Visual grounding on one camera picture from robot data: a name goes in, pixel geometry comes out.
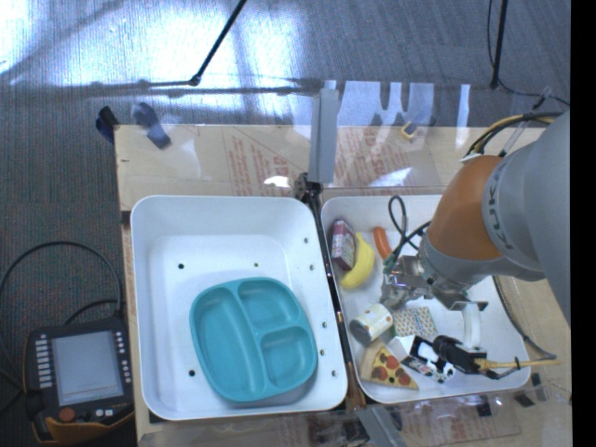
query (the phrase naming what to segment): toy banana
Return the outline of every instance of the toy banana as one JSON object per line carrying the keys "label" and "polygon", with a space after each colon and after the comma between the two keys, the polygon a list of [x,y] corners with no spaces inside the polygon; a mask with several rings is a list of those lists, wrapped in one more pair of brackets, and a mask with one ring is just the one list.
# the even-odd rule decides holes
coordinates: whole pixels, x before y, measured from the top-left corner
{"label": "toy banana", "polygon": [[354,267],[347,272],[341,279],[340,284],[347,290],[357,288],[364,283],[373,272],[374,250],[369,243],[364,240],[361,232],[356,233],[357,250],[356,262]]}

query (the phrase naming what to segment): black pole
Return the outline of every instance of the black pole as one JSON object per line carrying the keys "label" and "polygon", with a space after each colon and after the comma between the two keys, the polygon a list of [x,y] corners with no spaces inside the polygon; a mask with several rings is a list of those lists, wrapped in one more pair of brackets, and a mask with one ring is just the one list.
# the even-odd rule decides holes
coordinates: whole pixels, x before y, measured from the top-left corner
{"label": "black pole", "polygon": [[209,63],[211,61],[211,58],[213,58],[213,56],[215,56],[215,52],[217,51],[217,48],[220,47],[220,44],[223,42],[225,36],[230,31],[230,28],[232,28],[232,25],[234,24],[236,17],[240,14],[240,11],[242,11],[242,8],[244,7],[244,4],[246,2],[247,2],[247,0],[240,0],[238,2],[238,4],[236,5],[236,8],[234,9],[234,12],[232,13],[232,16],[229,18],[229,20],[225,24],[222,32],[217,37],[217,41],[213,45],[213,48],[209,52],[209,55],[207,55],[207,58],[203,62],[202,66],[200,67],[198,72],[192,78],[190,78],[190,80],[188,81],[188,84],[190,86],[198,86],[198,84],[201,81],[201,78],[203,77],[203,73],[205,73],[205,70],[207,69],[207,66],[209,65]]}
{"label": "black pole", "polygon": [[499,19],[499,33],[496,39],[496,53],[494,55],[493,79],[491,88],[499,86],[499,66],[501,65],[501,48],[503,46],[503,33],[505,32],[505,17],[507,16],[508,0],[501,0],[501,17]]}

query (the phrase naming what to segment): toy pizza slice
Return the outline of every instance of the toy pizza slice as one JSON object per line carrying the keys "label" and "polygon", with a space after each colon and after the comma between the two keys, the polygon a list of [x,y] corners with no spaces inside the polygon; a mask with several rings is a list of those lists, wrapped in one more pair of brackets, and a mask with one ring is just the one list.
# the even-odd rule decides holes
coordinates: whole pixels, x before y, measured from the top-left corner
{"label": "toy pizza slice", "polygon": [[380,339],[365,349],[359,363],[359,376],[360,379],[383,386],[418,390],[418,384],[405,372],[400,360],[389,352]]}

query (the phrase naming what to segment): gray floor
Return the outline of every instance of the gray floor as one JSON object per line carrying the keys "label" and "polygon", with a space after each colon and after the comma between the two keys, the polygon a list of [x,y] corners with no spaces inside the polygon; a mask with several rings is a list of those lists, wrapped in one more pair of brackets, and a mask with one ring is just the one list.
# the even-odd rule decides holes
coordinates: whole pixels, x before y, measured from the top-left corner
{"label": "gray floor", "polygon": [[[501,0],[249,0],[189,86],[237,2],[0,0],[0,272],[70,240],[122,276],[114,147],[95,127],[105,105],[130,124],[147,102],[164,123],[308,125],[311,97],[331,86],[341,125],[399,123],[430,103],[437,125],[484,127],[528,111],[545,88],[541,111],[569,107],[571,0],[508,0],[498,88]],[[0,287],[13,359],[30,330],[114,285],[76,247],[23,259]],[[0,377],[0,408],[14,392]],[[129,424],[89,445],[134,444]],[[23,396],[0,414],[0,445],[34,445]]]}

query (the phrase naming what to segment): gray screen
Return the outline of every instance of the gray screen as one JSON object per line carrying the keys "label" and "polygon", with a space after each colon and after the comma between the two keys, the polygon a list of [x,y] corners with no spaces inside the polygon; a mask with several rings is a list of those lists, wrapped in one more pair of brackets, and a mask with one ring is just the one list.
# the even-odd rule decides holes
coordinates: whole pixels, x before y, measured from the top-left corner
{"label": "gray screen", "polygon": [[56,338],[52,347],[60,406],[123,394],[110,332]]}

